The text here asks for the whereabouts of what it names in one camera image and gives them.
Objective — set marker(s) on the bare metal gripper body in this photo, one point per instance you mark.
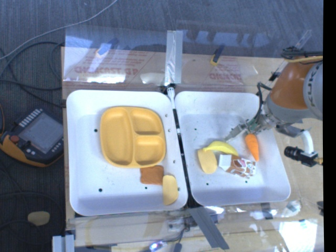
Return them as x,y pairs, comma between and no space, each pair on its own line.
263,123

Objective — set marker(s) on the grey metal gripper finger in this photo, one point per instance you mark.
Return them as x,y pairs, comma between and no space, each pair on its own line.
235,133

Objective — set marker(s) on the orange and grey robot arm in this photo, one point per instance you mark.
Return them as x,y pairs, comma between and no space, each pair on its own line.
288,88

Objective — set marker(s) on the yellow banana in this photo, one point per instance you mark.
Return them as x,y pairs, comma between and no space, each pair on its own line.
223,146

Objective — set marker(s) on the orange carrot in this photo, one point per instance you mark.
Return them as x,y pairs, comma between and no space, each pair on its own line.
252,144

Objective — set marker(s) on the white plastic tray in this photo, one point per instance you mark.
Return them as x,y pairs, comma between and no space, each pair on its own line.
218,114
118,193

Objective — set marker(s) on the white and brown carton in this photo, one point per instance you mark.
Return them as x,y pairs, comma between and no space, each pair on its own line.
239,167

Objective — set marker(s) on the yellow oval biscuit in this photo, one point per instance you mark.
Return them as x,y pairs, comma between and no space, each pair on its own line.
170,190
207,161
38,218

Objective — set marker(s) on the brown cardboard board, red print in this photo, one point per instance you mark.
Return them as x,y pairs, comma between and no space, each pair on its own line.
302,182

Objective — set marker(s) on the brown toast slice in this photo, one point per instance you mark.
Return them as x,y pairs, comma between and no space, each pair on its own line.
151,176

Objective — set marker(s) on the yellow divided plate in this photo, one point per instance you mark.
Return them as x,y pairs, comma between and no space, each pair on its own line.
118,138

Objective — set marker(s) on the black cylinder on white bracket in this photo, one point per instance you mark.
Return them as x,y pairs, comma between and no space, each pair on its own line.
300,152

